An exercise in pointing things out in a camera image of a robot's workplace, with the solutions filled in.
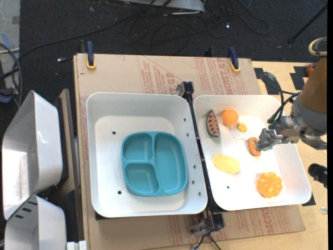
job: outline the orange toy flower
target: orange toy flower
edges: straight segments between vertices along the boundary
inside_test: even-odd
[[[278,196],[283,188],[282,179],[274,172],[263,172],[257,180],[259,193],[265,198]]]

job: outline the cardboard sheet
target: cardboard sheet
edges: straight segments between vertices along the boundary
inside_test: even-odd
[[[199,216],[98,219],[91,202],[85,103],[95,92],[174,94],[179,83],[192,81],[195,96],[261,94],[252,61],[239,59],[233,72],[229,58],[95,55],[96,69],[86,67],[86,54],[74,57],[85,239],[91,250],[150,249],[197,244],[189,234]],[[216,241],[304,231],[298,206],[223,213],[226,227]]]

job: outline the tripod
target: tripod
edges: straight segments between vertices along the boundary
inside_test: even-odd
[[[302,29],[299,30],[292,38],[288,39],[289,48],[291,48],[292,43],[294,40],[308,27],[310,26],[325,10],[327,9],[327,3],[326,5],[307,23],[304,25]]]

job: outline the small orange ball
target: small orange ball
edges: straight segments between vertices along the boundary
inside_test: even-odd
[[[238,113],[233,109],[227,109],[222,113],[222,122],[226,126],[233,126],[238,121]]]

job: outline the toy orange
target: toy orange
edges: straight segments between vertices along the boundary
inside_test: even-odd
[[[283,188],[282,179],[274,172],[263,172],[257,179],[259,193],[265,198],[278,196]]]
[[[222,113],[222,122],[226,126],[236,125],[238,121],[238,113],[233,109],[227,109]]]

